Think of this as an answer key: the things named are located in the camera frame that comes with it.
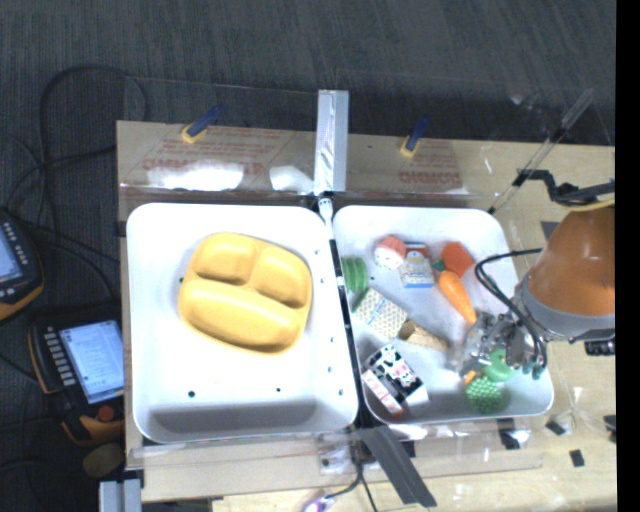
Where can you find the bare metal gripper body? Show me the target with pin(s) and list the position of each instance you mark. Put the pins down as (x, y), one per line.
(515, 345)

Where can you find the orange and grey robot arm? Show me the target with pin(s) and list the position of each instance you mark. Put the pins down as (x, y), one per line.
(575, 270)

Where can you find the green doughnut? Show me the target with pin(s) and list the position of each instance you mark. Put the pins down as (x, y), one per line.
(500, 371)

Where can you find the green grapes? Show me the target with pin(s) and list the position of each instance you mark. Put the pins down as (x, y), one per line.
(484, 396)

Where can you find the orange carrot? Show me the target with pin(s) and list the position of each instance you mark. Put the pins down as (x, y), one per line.
(456, 292)

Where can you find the beige waffle cone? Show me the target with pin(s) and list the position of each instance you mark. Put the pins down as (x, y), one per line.
(425, 337)

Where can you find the black and white cow carton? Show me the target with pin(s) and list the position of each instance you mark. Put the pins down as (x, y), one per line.
(395, 370)

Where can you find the blue and white carton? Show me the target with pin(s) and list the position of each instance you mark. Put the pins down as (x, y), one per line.
(416, 267)

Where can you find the white plastic tray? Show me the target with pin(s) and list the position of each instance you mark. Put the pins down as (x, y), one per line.
(160, 360)
(450, 225)

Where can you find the white green patterned packet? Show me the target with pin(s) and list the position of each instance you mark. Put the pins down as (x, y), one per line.
(382, 312)

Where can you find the red and white packet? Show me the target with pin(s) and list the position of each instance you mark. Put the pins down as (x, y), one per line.
(382, 395)

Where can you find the green ribbed toy vegetable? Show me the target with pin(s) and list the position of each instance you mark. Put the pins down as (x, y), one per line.
(355, 274)

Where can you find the thin black and white rod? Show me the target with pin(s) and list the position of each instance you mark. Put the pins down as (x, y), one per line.
(336, 265)

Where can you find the yellow divided plate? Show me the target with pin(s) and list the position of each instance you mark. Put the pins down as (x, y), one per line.
(240, 305)

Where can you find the brown cardboard board red print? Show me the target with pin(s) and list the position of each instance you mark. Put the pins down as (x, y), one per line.
(225, 150)

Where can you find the black cylinder on white bracket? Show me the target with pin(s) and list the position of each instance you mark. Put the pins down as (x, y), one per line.
(600, 347)

